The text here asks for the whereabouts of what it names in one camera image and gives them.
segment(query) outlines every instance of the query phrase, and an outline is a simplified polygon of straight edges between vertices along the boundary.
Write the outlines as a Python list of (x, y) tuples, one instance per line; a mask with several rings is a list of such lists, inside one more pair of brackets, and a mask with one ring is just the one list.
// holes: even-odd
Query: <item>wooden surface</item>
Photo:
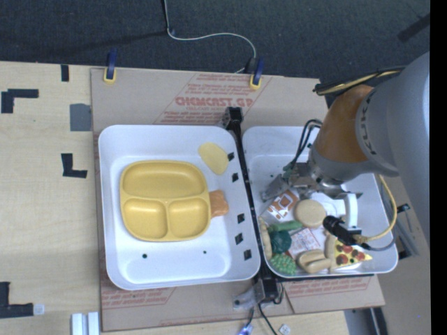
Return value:
[[(38, 89), (0, 114), (0, 281), (10, 303), (44, 304), (45, 314), (0, 319), (0, 334), (70, 334), (72, 313), (99, 311), (93, 136), (70, 131), (71, 104), (90, 105), (89, 67), (0, 62), (0, 91)], [(73, 153), (86, 179), (63, 177), (62, 153)], [(271, 317), (292, 334), (348, 334), (344, 313)], [(236, 334), (242, 321), (133, 330), (140, 334)], [(255, 334), (271, 334), (262, 319)]]

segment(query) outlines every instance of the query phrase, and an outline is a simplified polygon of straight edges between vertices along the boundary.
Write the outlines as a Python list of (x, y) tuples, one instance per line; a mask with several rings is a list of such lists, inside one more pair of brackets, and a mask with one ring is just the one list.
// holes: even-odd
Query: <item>yellow plate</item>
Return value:
[(203, 173), (182, 161), (138, 161), (119, 183), (126, 229), (145, 241), (184, 241), (210, 225), (210, 195)]

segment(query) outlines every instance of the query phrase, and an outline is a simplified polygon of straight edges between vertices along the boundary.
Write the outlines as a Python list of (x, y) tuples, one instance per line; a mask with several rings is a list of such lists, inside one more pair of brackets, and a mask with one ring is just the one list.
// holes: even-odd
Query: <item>yellow cable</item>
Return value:
[(357, 241), (358, 244), (367, 243), (367, 242), (382, 238), (387, 233), (389, 233), (393, 229), (394, 225), (396, 224), (396, 220), (397, 220), (396, 201), (393, 197), (393, 194), (390, 191), (390, 188), (388, 187), (385, 180), (383, 179), (382, 175), (378, 175), (378, 176), (379, 176), (380, 182), (382, 183), (383, 187), (385, 188), (386, 193), (388, 194), (388, 197), (390, 198), (391, 205), (393, 207), (393, 218), (391, 219), (390, 225), (383, 232), (376, 234), (375, 236), (362, 236), (361, 234), (355, 234), (353, 237)]

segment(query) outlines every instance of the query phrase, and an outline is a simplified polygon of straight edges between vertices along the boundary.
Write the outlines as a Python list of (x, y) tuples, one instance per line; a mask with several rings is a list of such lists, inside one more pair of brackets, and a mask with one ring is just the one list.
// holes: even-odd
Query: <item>cardboard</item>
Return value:
[[(97, 140), (114, 124), (219, 125), (228, 106), (242, 108), (242, 132), (251, 126), (302, 126), (323, 119), (327, 110), (324, 98), (312, 93), (318, 80), (263, 76), (260, 89), (252, 90), (248, 75), (118, 68), (116, 82), (106, 84), (103, 73), (103, 68), (91, 69), (103, 331), (246, 319), (248, 310), (234, 310), (233, 297), (247, 291), (251, 281), (133, 292), (110, 282)], [(384, 304), (376, 276), (292, 282), (284, 289), (282, 303), (267, 307), (267, 316)]]

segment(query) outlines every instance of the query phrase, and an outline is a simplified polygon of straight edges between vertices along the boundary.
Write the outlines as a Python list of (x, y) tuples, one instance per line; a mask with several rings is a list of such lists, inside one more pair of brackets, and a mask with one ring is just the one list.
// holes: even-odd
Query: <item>green toy vegetable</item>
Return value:
[(291, 231), (302, 228), (302, 223), (299, 221), (287, 221), (281, 223), (275, 223), (268, 228), (268, 232), (278, 232), (278, 231)]
[(297, 266), (292, 257), (285, 254), (275, 254), (270, 260), (272, 268), (280, 273), (287, 274), (289, 276), (296, 275)]
[(273, 253), (284, 253), (291, 247), (292, 237), (287, 231), (271, 232), (270, 243)]

